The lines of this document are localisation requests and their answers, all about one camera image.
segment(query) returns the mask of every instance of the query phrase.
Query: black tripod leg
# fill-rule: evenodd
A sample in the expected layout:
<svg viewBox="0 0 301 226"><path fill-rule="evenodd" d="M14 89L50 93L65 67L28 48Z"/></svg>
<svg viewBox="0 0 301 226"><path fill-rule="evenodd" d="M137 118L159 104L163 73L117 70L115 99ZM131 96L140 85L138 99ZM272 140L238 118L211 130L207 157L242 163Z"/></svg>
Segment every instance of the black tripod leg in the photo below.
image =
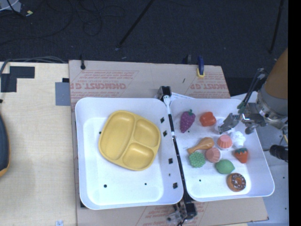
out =
<svg viewBox="0 0 301 226"><path fill-rule="evenodd" d="M123 39L119 42L118 45L116 45L115 50L119 50L121 48L121 45L123 44L123 42L127 39L128 35L132 32L132 30L136 27L136 25L139 23L139 21L141 20L141 18L144 16L144 14L147 12L147 10L150 8L150 6L152 5L152 3L155 0L151 0L149 2L149 4L145 7L145 9L143 10L143 12L139 15L139 17L137 18L137 20L134 22L134 24L131 26L131 28L127 31L127 33L125 34L125 36L123 37Z"/></svg>
<svg viewBox="0 0 301 226"><path fill-rule="evenodd" d="M281 0L280 1L280 5L279 5L279 11L278 11L278 17L277 17L277 21L276 21L274 36L273 36L271 48L269 49L269 53L272 53L273 49L274 49L274 45L275 45L275 40L276 40L276 36L277 36L277 32L278 32L278 27L279 27L279 22L280 22L280 18L281 18L281 12L282 12L282 8L283 8L283 4L284 4L284 0Z"/></svg>

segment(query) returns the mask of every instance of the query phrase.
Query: dark carpet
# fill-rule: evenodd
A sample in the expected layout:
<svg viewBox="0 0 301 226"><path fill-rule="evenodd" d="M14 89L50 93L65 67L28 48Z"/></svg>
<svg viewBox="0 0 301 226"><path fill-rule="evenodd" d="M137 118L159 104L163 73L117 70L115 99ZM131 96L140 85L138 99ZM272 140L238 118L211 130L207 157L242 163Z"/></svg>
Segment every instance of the dark carpet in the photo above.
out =
<svg viewBox="0 0 301 226"><path fill-rule="evenodd" d="M181 64L191 55L195 64L201 55L222 67L233 96L247 92L258 68L270 72L288 47L288 0L153 0L116 50L150 1L19 0L19 10L0 4L0 61L82 56Z"/></svg>

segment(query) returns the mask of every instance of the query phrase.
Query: toy donut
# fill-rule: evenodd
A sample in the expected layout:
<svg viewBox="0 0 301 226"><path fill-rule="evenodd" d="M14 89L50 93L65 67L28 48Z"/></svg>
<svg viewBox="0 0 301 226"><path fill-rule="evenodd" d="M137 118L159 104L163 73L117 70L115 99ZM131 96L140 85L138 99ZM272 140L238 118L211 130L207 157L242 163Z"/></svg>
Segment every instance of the toy donut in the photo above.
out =
<svg viewBox="0 0 301 226"><path fill-rule="evenodd" d="M246 179L239 173L231 173L227 178L228 187L234 191L239 192L246 187Z"/></svg>

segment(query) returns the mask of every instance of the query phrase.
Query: yellow divided plate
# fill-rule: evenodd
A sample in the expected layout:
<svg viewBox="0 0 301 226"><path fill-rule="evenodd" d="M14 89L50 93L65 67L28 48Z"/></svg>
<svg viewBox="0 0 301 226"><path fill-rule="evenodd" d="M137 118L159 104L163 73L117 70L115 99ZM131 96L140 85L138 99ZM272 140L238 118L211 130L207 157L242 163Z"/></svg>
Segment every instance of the yellow divided plate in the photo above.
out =
<svg viewBox="0 0 301 226"><path fill-rule="evenodd" d="M132 112L116 111L103 127L98 149L108 161L141 171L154 161L160 141L160 130L154 123Z"/></svg>

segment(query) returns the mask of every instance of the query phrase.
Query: red strawberry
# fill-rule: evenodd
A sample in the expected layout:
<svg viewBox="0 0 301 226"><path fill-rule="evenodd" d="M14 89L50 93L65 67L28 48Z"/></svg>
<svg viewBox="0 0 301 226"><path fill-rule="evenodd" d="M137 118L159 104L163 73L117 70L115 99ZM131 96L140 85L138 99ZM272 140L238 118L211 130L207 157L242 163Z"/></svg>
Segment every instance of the red strawberry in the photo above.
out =
<svg viewBox="0 0 301 226"><path fill-rule="evenodd" d="M192 113L192 110L190 109L189 111L183 112L181 115L181 120L180 120L180 130L182 133L187 131L190 126L192 126L194 120L196 118L196 115Z"/></svg>
<svg viewBox="0 0 301 226"><path fill-rule="evenodd" d="M234 155L241 163L246 163L249 151L246 148L239 148L234 151Z"/></svg>

